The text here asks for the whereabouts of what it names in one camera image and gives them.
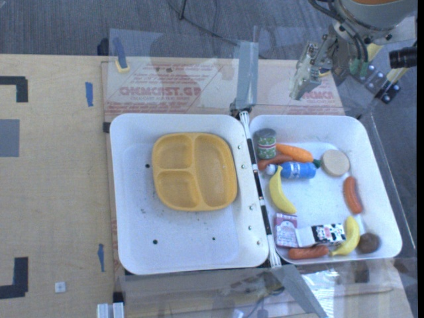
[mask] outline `gray square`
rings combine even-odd
[[[0,157],[19,156],[19,120],[0,119]]]

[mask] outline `brown sausage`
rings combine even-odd
[[[287,154],[277,154],[275,157],[271,158],[271,159],[261,159],[258,161],[258,169],[260,171],[263,171],[266,169],[266,167],[269,164],[275,164],[275,165],[279,165],[282,164],[283,162],[291,162],[293,160],[293,158],[291,156],[288,156]]]
[[[354,214],[362,212],[362,205],[355,190],[356,179],[352,176],[347,177],[343,183],[343,193],[346,203]]]
[[[319,258],[329,253],[329,248],[325,245],[317,245],[304,248],[291,248],[289,249],[290,259],[308,259]]]

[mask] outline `divided yellow plate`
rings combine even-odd
[[[156,193],[172,209],[222,209],[237,195],[233,155],[228,144],[214,134],[161,136],[153,146],[152,167]]]

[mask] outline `yellow banana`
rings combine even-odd
[[[330,252],[330,256],[346,256],[358,246],[360,238],[359,225],[351,215],[344,221],[344,229],[346,230],[346,240],[334,251]]]
[[[278,209],[292,215],[296,213],[296,208],[283,193],[281,185],[281,170],[282,167],[278,166],[276,173],[270,179],[269,188],[271,193],[271,199],[274,202],[275,206],[278,207]]]

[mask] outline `orange carrot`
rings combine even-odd
[[[282,154],[291,156],[296,162],[313,162],[312,153],[304,148],[285,144],[276,144],[276,148]]]
[[[343,193],[349,209],[358,214],[362,212],[362,204],[356,194],[356,179],[352,176],[347,177],[343,182]]]
[[[290,162],[293,158],[287,154],[277,153],[277,155],[271,159],[261,159],[258,161],[258,169],[260,171],[265,170],[269,164],[282,164],[283,162]]]
[[[291,248],[289,249],[290,259],[308,259],[319,258],[329,253],[329,248],[325,245],[317,245],[306,248]]]

